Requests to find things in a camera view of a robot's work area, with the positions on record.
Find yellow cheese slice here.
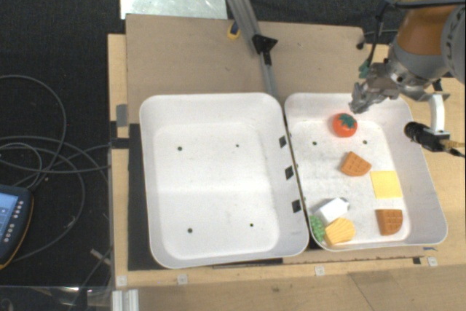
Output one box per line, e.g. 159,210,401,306
369,170,403,200

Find white toy bottle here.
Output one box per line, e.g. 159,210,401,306
314,197,351,225

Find brown cardboard board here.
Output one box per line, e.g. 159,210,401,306
125,13,434,267

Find yellow shell biscuit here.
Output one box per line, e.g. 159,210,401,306
323,217,356,247

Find orange waffle piece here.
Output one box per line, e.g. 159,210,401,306
375,208,404,237
340,151,373,178

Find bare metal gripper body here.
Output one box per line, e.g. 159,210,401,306
365,61,437,101

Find black cylinder on white bracket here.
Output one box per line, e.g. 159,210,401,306
403,92,452,153

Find red toy tomato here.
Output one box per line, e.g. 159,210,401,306
332,112,358,138

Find white plastic tray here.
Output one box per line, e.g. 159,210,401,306
283,92,449,253
139,92,311,269

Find green toy grapes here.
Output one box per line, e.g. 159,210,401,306
309,215,327,245

